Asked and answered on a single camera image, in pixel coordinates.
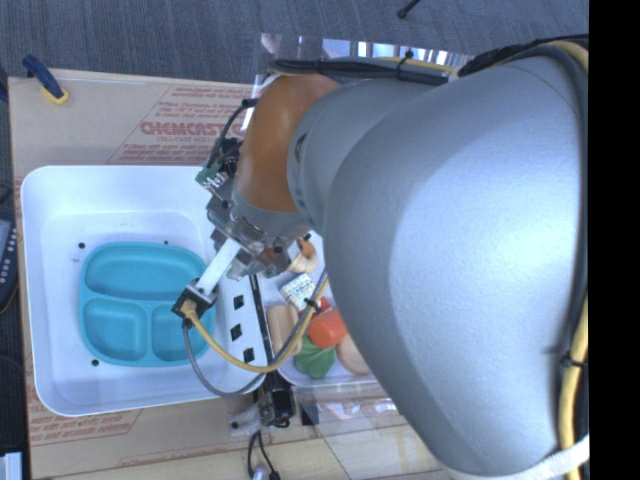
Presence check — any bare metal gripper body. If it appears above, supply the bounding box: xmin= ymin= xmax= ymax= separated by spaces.
xmin=205 ymin=190 xmax=303 ymax=281

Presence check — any beige and orange toy pastry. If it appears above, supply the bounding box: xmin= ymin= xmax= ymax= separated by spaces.
xmin=286 ymin=237 xmax=320 ymax=276

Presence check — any white packet with blue print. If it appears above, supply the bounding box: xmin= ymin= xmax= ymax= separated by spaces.
xmin=278 ymin=272 xmax=317 ymax=312

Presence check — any thin black rod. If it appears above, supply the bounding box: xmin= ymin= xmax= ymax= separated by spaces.
xmin=248 ymin=273 xmax=276 ymax=369

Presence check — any beige toy bread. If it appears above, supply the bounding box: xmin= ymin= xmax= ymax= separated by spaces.
xmin=266 ymin=303 xmax=304 ymax=360

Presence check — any orange carrot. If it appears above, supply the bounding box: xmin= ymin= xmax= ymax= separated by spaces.
xmin=305 ymin=308 xmax=349 ymax=350

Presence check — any blue divided plate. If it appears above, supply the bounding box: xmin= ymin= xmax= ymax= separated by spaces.
xmin=77 ymin=241 xmax=218 ymax=368

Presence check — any green toy vegetable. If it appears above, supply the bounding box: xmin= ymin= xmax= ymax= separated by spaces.
xmin=292 ymin=335 xmax=337 ymax=381

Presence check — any white plastic tray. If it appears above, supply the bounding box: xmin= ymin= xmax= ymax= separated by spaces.
xmin=258 ymin=231 xmax=397 ymax=387
xmin=19 ymin=164 xmax=270 ymax=418

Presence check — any tan toy sausage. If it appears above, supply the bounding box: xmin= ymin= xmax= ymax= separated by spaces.
xmin=335 ymin=334 xmax=372 ymax=376

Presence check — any brown cardboard board red print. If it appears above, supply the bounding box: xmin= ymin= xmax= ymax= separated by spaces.
xmin=7 ymin=67 xmax=454 ymax=480

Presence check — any black block with wires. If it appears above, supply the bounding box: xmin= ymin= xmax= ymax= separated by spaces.
xmin=255 ymin=371 xmax=297 ymax=428

